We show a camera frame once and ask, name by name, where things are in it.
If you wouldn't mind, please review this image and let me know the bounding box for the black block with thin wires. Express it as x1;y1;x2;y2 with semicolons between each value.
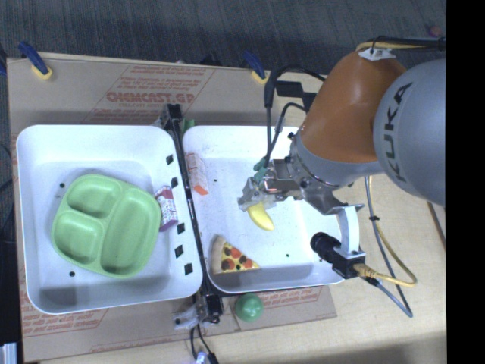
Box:
196;293;225;324
165;103;184;127

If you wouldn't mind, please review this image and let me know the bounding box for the pink and white carton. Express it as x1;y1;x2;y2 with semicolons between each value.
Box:
153;184;180;233

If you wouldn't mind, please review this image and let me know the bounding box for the white plastic tray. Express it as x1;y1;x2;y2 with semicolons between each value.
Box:
15;124;204;315
181;124;354;295

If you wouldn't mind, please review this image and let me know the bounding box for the thin black rod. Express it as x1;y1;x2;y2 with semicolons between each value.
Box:
171;116;210;299

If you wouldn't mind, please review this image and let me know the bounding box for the green ball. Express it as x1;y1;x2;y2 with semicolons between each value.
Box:
233;292;265;324

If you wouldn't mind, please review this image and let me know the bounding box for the yellow banana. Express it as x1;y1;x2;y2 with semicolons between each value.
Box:
246;202;276;232

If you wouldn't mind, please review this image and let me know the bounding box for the green divided plate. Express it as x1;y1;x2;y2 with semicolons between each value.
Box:
50;173;164;280

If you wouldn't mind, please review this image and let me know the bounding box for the pizza slice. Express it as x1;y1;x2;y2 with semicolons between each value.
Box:
210;234;261;276

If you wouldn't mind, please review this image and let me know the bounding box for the black cylinder on white bracket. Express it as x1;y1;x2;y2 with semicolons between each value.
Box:
309;202;368;280

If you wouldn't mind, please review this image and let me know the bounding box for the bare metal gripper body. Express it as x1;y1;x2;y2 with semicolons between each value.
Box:
255;158;365;216

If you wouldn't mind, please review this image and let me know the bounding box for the brown cardboard board red print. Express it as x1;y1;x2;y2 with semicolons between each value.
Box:
5;51;339;363

